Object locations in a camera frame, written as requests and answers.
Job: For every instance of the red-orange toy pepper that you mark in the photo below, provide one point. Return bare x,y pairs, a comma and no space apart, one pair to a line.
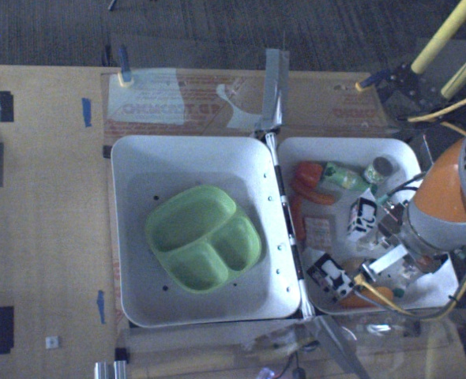
309,173

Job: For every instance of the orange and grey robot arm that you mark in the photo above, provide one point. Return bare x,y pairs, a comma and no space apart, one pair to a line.
440,188

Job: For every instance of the small white square piece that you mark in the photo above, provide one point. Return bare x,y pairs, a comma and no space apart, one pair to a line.
53,342

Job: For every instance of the thin black and white rod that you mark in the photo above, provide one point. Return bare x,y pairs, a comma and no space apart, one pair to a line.
282,196

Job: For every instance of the white plastic tray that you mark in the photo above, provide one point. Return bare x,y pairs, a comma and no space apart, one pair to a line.
426,290
146,290

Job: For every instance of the orange toy sausage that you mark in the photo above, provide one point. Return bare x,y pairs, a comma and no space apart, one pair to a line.
316,196
297,219

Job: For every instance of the orange carrot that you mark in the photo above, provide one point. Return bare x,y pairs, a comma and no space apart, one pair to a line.
353,301

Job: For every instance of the small green can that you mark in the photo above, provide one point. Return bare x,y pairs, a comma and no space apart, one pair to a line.
377,171

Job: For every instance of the black and white carton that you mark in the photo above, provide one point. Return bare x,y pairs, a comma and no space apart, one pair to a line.
331,276
361,219

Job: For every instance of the brown cardboard board red print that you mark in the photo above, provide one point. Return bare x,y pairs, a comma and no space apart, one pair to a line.
217,124

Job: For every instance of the pink square biscuit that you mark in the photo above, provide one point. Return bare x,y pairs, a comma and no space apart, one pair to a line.
318,233

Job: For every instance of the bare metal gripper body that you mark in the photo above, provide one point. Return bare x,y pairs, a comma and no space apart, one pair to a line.
393,221

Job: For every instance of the green divided plate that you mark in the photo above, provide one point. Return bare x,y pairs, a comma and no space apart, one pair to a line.
201,235

